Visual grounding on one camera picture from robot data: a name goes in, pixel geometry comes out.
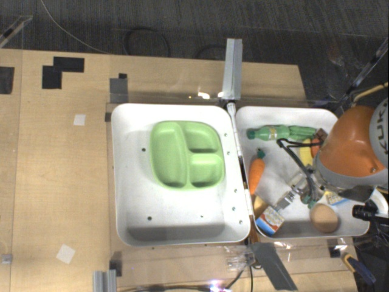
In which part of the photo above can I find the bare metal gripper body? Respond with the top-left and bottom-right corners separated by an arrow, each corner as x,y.
286,171 -> 317,201

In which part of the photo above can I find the blue and white carton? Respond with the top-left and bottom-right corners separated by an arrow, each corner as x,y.
255,205 -> 286,236

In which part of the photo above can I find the gold brown packet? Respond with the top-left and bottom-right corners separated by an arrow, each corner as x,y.
253,195 -> 270,220

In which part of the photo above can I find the yellow banana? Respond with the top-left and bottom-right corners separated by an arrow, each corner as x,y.
299,137 -> 314,167

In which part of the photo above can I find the white and blue cup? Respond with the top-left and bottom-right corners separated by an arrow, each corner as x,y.
318,190 -> 350,206

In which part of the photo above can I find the orange round toy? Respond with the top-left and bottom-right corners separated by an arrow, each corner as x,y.
310,137 -> 323,158

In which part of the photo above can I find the orange carrot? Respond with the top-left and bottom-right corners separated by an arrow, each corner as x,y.
248,148 -> 267,196

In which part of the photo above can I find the tan bread bun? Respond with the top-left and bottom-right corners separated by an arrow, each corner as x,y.
309,203 -> 340,233

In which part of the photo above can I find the green plastic bottle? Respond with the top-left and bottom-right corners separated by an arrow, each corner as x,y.
246,125 -> 318,141

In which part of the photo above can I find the white plastic tray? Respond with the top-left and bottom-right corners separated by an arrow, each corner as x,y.
235,106 -> 372,240
111,103 -> 252,248

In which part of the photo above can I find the green divided plate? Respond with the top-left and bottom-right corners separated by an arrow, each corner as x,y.
150,120 -> 226,190

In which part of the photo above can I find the black cylinder on white bracket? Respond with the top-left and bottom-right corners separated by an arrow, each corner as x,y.
351,187 -> 389,222

